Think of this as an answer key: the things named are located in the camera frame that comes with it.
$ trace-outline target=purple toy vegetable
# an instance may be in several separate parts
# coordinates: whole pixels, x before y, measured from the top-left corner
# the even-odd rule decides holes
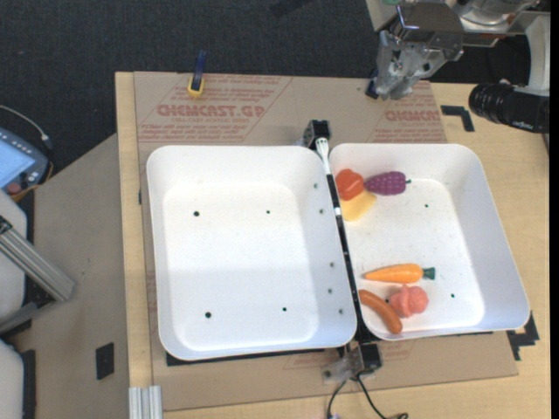
[[[399,171],[384,172],[373,175],[364,182],[364,187],[368,192],[381,196],[394,196],[405,191],[405,174]]]

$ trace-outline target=yellow and blue tool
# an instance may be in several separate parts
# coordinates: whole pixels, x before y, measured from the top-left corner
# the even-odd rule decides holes
[[[204,73],[204,66],[206,64],[206,54],[205,50],[200,50],[194,65],[194,74],[192,74],[189,79],[187,91],[192,98],[197,98],[204,90],[204,78],[202,74]]]

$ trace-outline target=cable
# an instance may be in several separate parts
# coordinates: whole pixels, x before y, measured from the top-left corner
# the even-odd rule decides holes
[[[367,397],[367,401],[369,401],[369,405],[372,407],[372,409],[375,410],[375,413],[377,413],[378,416],[381,419],[387,419],[387,417],[383,416],[383,414],[376,408],[375,404],[373,403],[372,399],[370,398],[369,393],[367,392],[367,388],[365,388],[365,385],[363,384],[363,382],[361,380],[361,373],[357,374],[355,377],[351,377],[351,378],[348,378],[348,379],[344,380],[342,383],[340,383],[340,385],[338,385],[338,388],[335,389],[335,392],[332,394],[332,397],[330,397],[330,402],[328,402],[328,409],[326,411],[326,418],[327,419],[334,419],[334,416],[332,416],[332,404],[334,403],[334,399],[335,399],[336,395],[340,392],[340,390],[343,388],[343,386],[347,383],[348,380],[357,381],[359,383],[359,385],[361,386],[361,389],[362,389],[363,393]],[[398,415],[396,417],[396,419],[408,419],[408,418],[409,418],[409,415],[407,413],[402,413],[401,415]]]
[[[5,110],[6,112],[10,112],[15,114],[16,116],[18,116],[19,118],[21,118],[22,120],[27,121],[28,123],[30,123],[33,127],[35,127],[38,132],[41,134],[41,140],[43,141],[43,143],[45,144],[46,148],[49,150],[52,150],[52,142],[51,142],[51,137],[49,135],[46,134],[46,132],[31,118],[26,117],[25,115],[23,115],[22,113],[18,112],[17,110],[14,110],[13,108],[7,107],[7,106],[3,106],[0,104],[0,109]]]

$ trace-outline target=black floor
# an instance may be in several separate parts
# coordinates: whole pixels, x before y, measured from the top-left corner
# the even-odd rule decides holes
[[[0,0],[0,105],[51,137],[57,171],[115,132],[114,73],[192,71],[365,78],[376,34],[365,0]],[[524,37],[466,49],[433,81],[526,82]],[[17,117],[0,127],[40,144]]]

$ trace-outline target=brown sausage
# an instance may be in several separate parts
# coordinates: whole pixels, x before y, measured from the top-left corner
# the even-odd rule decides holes
[[[380,315],[384,324],[388,327],[388,330],[391,333],[402,332],[402,321],[400,320],[400,317],[398,317],[394,308],[386,301],[368,290],[360,290],[359,299],[362,304],[370,307]]]

